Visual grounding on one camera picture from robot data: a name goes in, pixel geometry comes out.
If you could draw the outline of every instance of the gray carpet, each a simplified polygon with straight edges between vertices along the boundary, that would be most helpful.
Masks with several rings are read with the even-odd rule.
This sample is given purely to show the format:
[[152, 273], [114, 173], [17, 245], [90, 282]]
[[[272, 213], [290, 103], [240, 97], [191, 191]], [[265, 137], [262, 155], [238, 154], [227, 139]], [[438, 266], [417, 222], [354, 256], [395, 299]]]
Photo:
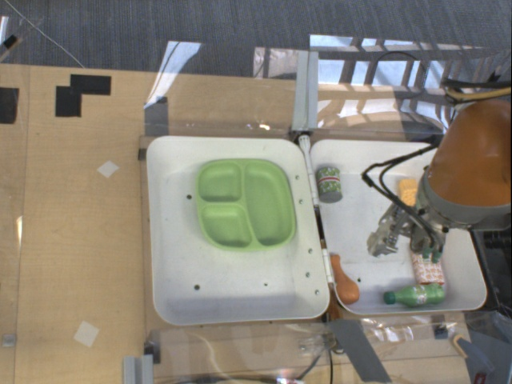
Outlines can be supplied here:
[[[254, 46], [306, 49], [309, 34], [490, 48], [510, 48], [511, 42], [512, 0], [10, 2], [28, 18], [40, 21], [40, 27], [85, 66], [94, 68], [157, 70], [168, 40], [225, 47], [222, 62], [231, 65], [246, 60], [233, 53], [248, 54]], [[1, 0], [0, 15], [18, 17]], [[74, 66], [66, 54], [35, 32], [30, 33], [9, 61]]]

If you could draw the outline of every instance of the green bottle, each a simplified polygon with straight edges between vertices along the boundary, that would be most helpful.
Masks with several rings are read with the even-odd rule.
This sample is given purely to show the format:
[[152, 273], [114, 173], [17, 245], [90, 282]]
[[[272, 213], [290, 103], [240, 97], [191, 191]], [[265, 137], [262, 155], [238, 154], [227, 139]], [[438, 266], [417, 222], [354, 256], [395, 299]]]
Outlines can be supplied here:
[[408, 307], [438, 304], [444, 299], [445, 291], [438, 283], [408, 286], [397, 292], [387, 291], [384, 293], [384, 302], [386, 302], [386, 304], [399, 302]]

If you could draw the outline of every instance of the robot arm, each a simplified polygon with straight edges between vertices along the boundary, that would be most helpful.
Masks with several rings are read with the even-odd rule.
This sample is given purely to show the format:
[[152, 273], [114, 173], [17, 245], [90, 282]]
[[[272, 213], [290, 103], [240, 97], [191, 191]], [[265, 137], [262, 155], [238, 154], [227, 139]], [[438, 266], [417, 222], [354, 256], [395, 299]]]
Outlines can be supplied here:
[[[402, 235], [410, 238], [413, 251], [425, 258], [432, 254], [437, 262], [449, 229], [510, 226], [508, 102], [477, 102], [460, 111], [422, 176], [413, 209], [416, 215], [393, 204], [384, 213], [368, 238], [372, 255], [396, 252]], [[417, 216], [428, 226], [420, 226]]]

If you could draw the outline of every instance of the green plate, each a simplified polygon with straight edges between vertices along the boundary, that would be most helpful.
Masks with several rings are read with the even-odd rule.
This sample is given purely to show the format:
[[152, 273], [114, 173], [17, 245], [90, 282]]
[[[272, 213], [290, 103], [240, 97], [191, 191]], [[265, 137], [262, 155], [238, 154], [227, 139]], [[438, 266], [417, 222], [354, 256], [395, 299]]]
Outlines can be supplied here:
[[295, 234], [295, 210], [283, 170], [262, 159], [223, 159], [205, 164], [196, 181], [201, 229], [228, 250], [266, 250]]

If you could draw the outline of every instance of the white tray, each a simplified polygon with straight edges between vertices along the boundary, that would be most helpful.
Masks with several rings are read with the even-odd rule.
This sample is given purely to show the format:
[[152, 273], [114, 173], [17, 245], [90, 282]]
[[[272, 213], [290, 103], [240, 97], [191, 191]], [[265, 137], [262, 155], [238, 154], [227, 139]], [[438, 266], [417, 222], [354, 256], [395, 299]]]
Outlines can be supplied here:
[[[195, 200], [186, 196], [194, 196], [200, 167], [224, 158], [266, 159], [285, 171], [297, 218], [289, 243], [233, 252], [204, 238]], [[283, 320], [314, 318], [326, 310], [326, 272], [306, 165], [296, 145], [278, 139], [162, 137], [147, 151], [147, 173], [154, 306], [164, 320], [176, 325]]]
[[[331, 253], [341, 257], [342, 268], [353, 280], [361, 280], [361, 298], [344, 305], [360, 315], [400, 314], [447, 310], [474, 310], [486, 300], [486, 284], [468, 232], [451, 230], [442, 256], [445, 274], [445, 301], [437, 306], [407, 308], [388, 306], [382, 299], [387, 290], [415, 284], [410, 260], [409, 239], [400, 237], [398, 252], [375, 258], [366, 248], [370, 232], [377, 229], [378, 220], [390, 202], [361, 180], [361, 172], [374, 162], [384, 162], [408, 154], [425, 144], [404, 142], [367, 142], [324, 140], [311, 150], [315, 170], [321, 165], [334, 165], [341, 171], [343, 199], [338, 203], [321, 203], [320, 211]], [[397, 166], [386, 175], [386, 183], [395, 192], [403, 178], [420, 179], [423, 167], [430, 163], [434, 152], [416, 157]]]

